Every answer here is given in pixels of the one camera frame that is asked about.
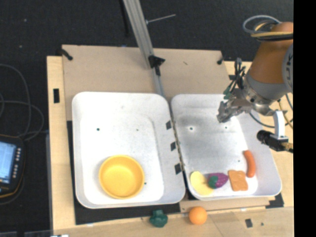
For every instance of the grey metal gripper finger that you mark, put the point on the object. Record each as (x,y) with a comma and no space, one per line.
(222,112)
(231,114)

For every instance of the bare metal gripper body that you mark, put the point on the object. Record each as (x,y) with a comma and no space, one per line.
(247,102)

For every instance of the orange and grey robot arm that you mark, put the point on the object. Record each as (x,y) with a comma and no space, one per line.
(269,58)

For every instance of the white plastic tray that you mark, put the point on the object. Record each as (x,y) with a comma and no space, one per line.
(214,144)
(118,132)

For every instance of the orange toy sausage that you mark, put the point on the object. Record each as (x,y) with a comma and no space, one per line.
(249,163)

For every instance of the purple toy fruit green stem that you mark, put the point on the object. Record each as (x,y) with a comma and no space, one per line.
(221,179)

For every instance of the orange toy bread slice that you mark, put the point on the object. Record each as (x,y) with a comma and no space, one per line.
(237,181)

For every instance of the yellow round slice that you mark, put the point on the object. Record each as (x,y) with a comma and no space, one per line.
(198,184)

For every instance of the orange ball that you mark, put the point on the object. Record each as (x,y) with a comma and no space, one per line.
(198,215)

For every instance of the brown cardboard board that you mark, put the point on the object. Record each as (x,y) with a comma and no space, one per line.
(111,70)

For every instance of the yellow bowl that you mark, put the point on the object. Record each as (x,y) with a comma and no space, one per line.
(121,176)

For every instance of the green toy broccoli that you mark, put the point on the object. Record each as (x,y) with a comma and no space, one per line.
(158,218)

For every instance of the black cylinder on white bracket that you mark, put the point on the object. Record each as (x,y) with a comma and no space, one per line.
(270,138)

